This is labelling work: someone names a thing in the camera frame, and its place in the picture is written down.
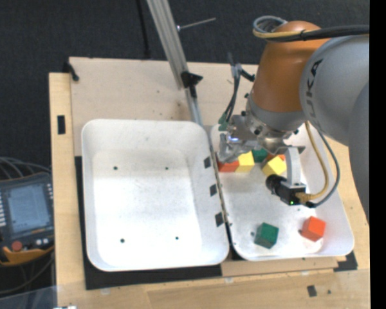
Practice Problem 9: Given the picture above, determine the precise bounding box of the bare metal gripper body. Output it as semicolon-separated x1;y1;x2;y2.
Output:
223;114;293;151

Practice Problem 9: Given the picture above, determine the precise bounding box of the red cube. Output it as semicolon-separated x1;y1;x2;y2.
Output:
217;160;240;173

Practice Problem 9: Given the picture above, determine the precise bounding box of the yellow cube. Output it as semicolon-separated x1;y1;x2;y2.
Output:
261;156;288;178
237;151;256;174

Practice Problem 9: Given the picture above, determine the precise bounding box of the green cube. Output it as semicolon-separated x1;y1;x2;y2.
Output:
252;148;269;164
253;222;280;250

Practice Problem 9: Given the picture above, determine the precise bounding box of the white plastic tray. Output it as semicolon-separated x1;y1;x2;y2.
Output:
208;122;355;262
80;118;230;272

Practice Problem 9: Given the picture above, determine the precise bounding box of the pale brown flat board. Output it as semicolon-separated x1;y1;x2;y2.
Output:
68;56;349;278

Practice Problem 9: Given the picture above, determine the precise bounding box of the black cylinder on white bracket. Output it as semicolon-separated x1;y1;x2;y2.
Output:
265;144;308;207

